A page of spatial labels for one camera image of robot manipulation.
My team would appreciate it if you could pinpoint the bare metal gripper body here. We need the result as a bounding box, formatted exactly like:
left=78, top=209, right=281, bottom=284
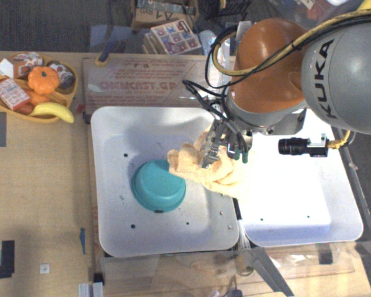
left=201, top=118, right=255, bottom=156

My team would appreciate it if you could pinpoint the pale yellow cloth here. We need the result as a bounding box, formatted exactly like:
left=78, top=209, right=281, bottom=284
left=167, top=127, right=258, bottom=201

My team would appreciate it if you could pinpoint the white plastic tray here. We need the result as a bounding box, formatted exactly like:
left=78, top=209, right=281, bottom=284
left=90, top=105, right=241, bottom=259
left=234, top=109, right=364, bottom=248

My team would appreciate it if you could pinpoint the teal bowl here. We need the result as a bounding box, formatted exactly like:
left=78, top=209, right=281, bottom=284
left=130, top=159, right=187, bottom=214

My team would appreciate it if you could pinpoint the thin black and white rod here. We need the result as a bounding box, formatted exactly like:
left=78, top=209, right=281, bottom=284
left=232, top=197, right=252, bottom=251

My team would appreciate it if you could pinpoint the brown cardboard board red print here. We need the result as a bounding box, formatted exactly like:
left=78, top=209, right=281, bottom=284
left=81, top=53, right=356, bottom=286

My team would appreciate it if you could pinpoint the yellow divided plate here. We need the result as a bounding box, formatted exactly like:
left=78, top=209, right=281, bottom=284
left=0, top=52, right=80, bottom=124

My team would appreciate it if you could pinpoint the yellow banana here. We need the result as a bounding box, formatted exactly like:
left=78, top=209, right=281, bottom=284
left=28, top=101, right=75, bottom=124

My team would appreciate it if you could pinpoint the small can red label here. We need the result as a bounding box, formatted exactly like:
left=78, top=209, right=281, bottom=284
left=47, top=60, right=76, bottom=90

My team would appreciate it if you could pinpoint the orange carrot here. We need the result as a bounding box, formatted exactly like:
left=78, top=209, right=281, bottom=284
left=23, top=89, right=52, bottom=105

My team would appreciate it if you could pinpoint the orange pumpkin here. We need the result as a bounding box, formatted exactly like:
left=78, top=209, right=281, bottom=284
left=27, top=66, right=61, bottom=96

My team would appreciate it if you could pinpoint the red sausage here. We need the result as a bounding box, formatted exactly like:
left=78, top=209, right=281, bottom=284
left=14, top=103, right=35, bottom=116

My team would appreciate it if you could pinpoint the red and white carton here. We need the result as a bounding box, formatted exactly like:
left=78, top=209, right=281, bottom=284
left=0, top=78, right=31, bottom=111

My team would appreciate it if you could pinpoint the white and brown packet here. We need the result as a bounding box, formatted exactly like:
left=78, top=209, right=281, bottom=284
left=0, top=51, right=45, bottom=79

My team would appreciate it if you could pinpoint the black cylinder on white bracket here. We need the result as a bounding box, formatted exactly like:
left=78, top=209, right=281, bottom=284
left=278, top=132, right=330, bottom=158

